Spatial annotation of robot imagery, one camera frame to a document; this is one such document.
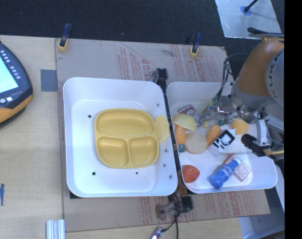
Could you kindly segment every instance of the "plastic bottle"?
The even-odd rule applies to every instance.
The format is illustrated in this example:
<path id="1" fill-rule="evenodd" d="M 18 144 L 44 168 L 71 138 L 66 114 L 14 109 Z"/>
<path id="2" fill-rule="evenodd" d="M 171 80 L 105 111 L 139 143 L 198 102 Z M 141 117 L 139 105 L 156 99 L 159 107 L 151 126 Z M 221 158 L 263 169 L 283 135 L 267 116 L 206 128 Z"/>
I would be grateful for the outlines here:
<path id="1" fill-rule="evenodd" d="M 235 168 L 239 166 L 241 160 L 234 158 L 229 164 L 224 164 L 213 176 L 211 176 L 209 182 L 214 188 L 219 189 L 230 176 L 234 174 Z"/>

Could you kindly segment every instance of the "yellow plate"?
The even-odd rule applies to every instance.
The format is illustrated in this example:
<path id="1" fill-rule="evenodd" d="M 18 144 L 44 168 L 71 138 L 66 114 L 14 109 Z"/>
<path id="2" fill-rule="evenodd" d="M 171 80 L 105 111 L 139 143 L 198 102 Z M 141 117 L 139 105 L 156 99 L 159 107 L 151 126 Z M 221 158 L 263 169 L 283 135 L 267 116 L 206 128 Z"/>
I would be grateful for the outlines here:
<path id="1" fill-rule="evenodd" d="M 99 159 L 114 168 L 152 165 L 159 156 L 159 137 L 153 118 L 136 109 L 104 110 L 95 118 Z"/>

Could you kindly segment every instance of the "bottle cap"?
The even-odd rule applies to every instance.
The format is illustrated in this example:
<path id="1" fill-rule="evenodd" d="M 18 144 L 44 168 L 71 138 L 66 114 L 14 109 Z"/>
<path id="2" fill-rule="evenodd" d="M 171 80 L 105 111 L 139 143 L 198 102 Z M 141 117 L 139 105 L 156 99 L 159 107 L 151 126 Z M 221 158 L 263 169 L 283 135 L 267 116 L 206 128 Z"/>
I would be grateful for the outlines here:
<path id="1" fill-rule="evenodd" d="M 241 159 L 240 158 L 236 157 L 236 158 L 234 158 L 234 160 L 238 163 L 238 165 L 241 164 Z"/>

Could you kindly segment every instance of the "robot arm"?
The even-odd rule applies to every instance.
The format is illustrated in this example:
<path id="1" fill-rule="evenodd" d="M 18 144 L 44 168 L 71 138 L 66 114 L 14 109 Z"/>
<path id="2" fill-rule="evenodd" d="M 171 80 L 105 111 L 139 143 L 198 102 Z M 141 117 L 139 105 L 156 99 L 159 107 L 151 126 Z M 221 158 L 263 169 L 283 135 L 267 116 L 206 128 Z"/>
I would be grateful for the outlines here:
<path id="1" fill-rule="evenodd" d="M 284 106 L 284 44 L 265 40 L 248 56 L 231 94 L 220 96 L 202 117 L 207 120 L 215 112 L 226 118 L 236 113 L 250 123 L 256 119 L 256 112 L 270 104 Z"/>

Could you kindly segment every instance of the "plastic carrot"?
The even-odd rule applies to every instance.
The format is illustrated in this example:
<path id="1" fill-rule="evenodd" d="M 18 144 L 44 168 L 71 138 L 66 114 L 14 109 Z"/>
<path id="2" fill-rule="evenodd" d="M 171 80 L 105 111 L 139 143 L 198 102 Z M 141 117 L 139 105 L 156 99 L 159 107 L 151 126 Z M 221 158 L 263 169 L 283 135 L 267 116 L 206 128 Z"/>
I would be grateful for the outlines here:
<path id="1" fill-rule="evenodd" d="M 185 128 L 175 125 L 175 139 L 176 143 L 179 145 L 179 152 L 184 152 L 186 142 Z"/>
<path id="2" fill-rule="evenodd" d="M 220 134 L 220 126 L 218 124 L 214 124 L 210 126 L 206 135 L 207 147 L 210 146 L 212 142 L 216 140 L 219 134 Z"/>

